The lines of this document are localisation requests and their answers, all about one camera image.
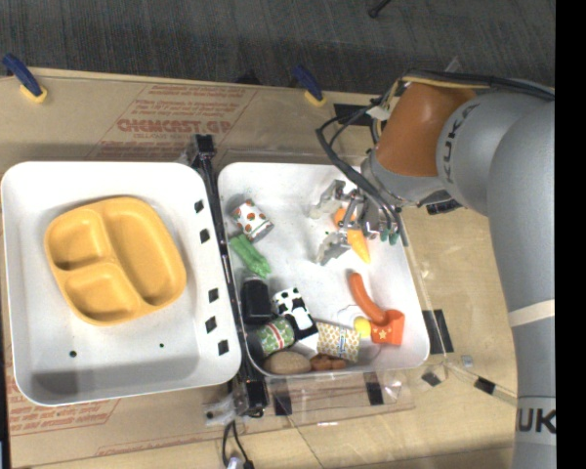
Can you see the black cylinder on white bracket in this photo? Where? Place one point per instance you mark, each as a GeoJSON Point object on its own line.
{"type": "Point", "coordinates": [442, 207]}

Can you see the brown biscuit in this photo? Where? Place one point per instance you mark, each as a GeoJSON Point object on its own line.
{"type": "Point", "coordinates": [327, 362]}

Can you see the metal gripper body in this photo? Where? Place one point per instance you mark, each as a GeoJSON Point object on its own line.
{"type": "Point", "coordinates": [371, 218]}

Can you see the orange sausage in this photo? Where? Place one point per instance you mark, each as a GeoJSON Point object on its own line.
{"type": "Point", "coordinates": [364, 297]}

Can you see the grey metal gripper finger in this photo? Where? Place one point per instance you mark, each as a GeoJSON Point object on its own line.
{"type": "Point", "coordinates": [329, 198]}
{"type": "Point", "coordinates": [333, 249]}

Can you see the white can with red print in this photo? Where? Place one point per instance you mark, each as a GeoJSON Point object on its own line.
{"type": "Point", "coordinates": [250, 219]}

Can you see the brown bread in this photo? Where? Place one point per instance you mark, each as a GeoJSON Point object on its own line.
{"type": "Point", "coordinates": [285, 363]}

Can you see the black and white carton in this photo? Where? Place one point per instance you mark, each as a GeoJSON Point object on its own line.
{"type": "Point", "coordinates": [295, 311]}

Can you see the black box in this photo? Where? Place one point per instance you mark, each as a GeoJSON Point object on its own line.
{"type": "Point", "coordinates": [256, 301]}

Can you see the orange carrot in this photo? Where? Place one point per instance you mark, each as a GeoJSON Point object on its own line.
{"type": "Point", "coordinates": [359, 243]}

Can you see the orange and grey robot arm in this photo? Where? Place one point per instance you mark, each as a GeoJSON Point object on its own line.
{"type": "Point", "coordinates": [513, 174]}

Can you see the green and red can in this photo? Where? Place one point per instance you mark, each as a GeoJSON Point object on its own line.
{"type": "Point", "coordinates": [276, 336]}

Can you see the yellow ball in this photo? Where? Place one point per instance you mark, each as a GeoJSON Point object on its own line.
{"type": "Point", "coordinates": [362, 328]}

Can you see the brown cardboard board red print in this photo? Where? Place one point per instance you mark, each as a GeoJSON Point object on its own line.
{"type": "Point", "coordinates": [78, 115]}

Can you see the orange carton with yellow star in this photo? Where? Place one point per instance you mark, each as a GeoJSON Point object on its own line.
{"type": "Point", "coordinates": [388, 330]}

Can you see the green asparagus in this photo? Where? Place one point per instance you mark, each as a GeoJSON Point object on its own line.
{"type": "Point", "coordinates": [251, 257]}

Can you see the orange patterned white carton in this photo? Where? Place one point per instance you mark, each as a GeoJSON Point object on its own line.
{"type": "Point", "coordinates": [337, 342]}

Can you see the white plastic tray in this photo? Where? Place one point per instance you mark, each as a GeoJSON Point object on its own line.
{"type": "Point", "coordinates": [298, 198]}
{"type": "Point", "coordinates": [102, 359]}

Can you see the yellow divided plate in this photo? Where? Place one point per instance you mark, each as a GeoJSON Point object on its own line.
{"type": "Point", "coordinates": [127, 242]}

